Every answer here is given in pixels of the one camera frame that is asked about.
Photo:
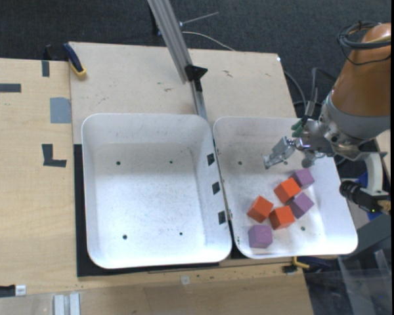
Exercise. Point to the white plastic tray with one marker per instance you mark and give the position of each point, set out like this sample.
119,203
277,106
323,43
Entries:
151,192
249,176

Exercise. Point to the pale wood board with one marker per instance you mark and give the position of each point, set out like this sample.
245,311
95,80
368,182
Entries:
134,77

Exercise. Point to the orange cube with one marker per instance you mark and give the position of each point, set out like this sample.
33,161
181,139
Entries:
260,208
281,217
287,189

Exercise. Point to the purple cube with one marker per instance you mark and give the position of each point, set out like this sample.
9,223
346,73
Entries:
304,177
260,236
302,204

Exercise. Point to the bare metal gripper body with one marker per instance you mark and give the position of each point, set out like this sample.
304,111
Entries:
320,136

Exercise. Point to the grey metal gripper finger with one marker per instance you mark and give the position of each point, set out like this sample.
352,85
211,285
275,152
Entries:
308,160
277,153

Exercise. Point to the black cylinder on white bracket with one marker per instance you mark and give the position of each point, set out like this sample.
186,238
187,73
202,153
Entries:
359,194

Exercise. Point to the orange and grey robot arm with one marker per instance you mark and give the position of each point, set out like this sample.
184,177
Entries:
364,87

